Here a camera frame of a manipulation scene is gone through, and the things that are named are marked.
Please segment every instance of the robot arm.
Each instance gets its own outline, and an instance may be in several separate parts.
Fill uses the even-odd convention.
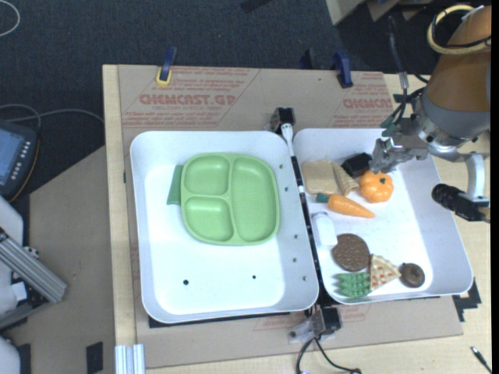
[[[436,25],[451,12],[462,11],[467,13],[460,26],[448,45],[440,46],[435,41]],[[435,16],[427,39],[442,56],[428,84],[408,98],[413,109],[410,117],[399,115],[394,120],[392,115],[382,124],[387,138],[376,141],[370,162],[375,172],[393,171],[398,164],[424,159],[429,153],[447,161],[465,162],[468,190],[439,185],[433,197],[468,221],[490,222],[488,200],[481,196],[483,159],[487,156],[460,153],[458,148],[490,128],[491,18],[490,6],[474,9],[467,5],[453,6]]]

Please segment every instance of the chocolate cookie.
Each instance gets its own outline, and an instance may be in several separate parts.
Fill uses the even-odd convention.
[[[339,235],[338,244],[331,253],[338,266],[347,271],[359,271],[369,265],[369,248],[358,235]]]
[[[403,263],[400,266],[400,281],[410,288],[421,287],[424,283],[424,271],[415,263]]]

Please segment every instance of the wooden table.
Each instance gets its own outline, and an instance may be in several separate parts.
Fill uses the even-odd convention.
[[[385,82],[392,93],[398,93],[398,76],[386,75]],[[421,86],[410,79],[415,88]],[[104,111],[106,127],[106,150],[108,162],[109,213],[111,231],[111,257],[113,294],[115,307],[116,344],[136,343],[132,271],[128,233],[126,187],[123,182],[124,155],[122,144],[119,67],[105,65],[103,68]],[[490,140],[481,136],[477,143],[466,146],[469,150],[490,152]],[[464,164],[451,164],[436,159],[443,183],[466,189],[467,171]],[[490,158],[486,160],[487,187],[485,196],[490,196]],[[491,281],[490,281],[490,225],[482,222],[469,223],[457,218],[458,229],[480,291],[482,303],[478,309],[465,311],[462,323],[464,334],[460,337],[418,340],[395,344],[378,344],[368,347],[344,348],[330,352],[331,359],[339,365],[360,367],[363,373],[400,372],[486,372],[470,350],[476,346],[484,358],[492,362],[491,336]],[[234,374],[272,372],[293,373],[296,355],[275,355],[262,358],[247,358],[226,362],[183,365],[177,367],[149,369],[147,372]],[[310,352],[302,360],[302,368],[311,372],[337,372],[329,366],[319,352]]]

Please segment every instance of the white tray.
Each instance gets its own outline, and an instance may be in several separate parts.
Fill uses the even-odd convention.
[[[197,241],[166,200],[177,164],[199,153],[245,153],[274,171],[280,227],[261,245]],[[271,132],[144,132],[130,147],[142,300],[163,323],[308,309],[319,285],[288,148]]]
[[[296,134],[294,147],[300,165],[326,159],[342,164],[358,153],[371,153],[381,136],[379,129],[304,129]],[[365,219],[335,213],[315,196],[306,195],[310,216],[326,211],[332,220],[333,234],[314,239],[324,288],[336,301],[344,304],[379,302],[405,298],[456,295],[472,285],[472,270],[455,224],[454,214],[431,198],[431,190],[440,183],[433,157],[409,161],[390,173],[395,190],[386,203],[369,203],[359,192],[348,197],[372,210],[376,217]],[[370,252],[383,256],[394,265],[417,263],[426,275],[420,288],[408,288],[393,280],[361,298],[338,293],[335,275],[346,273],[331,256],[335,235],[353,233],[363,238]]]

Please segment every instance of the orange carrot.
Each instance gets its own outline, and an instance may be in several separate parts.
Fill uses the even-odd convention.
[[[345,215],[350,215],[350,216],[359,216],[359,217],[368,217],[368,218],[374,217],[374,213],[372,213],[370,210],[363,207],[359,203],[351,200],[350,198],[347,198],[340,194],[333,194],[332,196],[329,197],[324,195],[322,196],[317,195],[317,201],[326,202],[324,200],[324,197],[327,198],[327,206],[329,206],[329,209],[333,210],[334,212],[343,213]]]

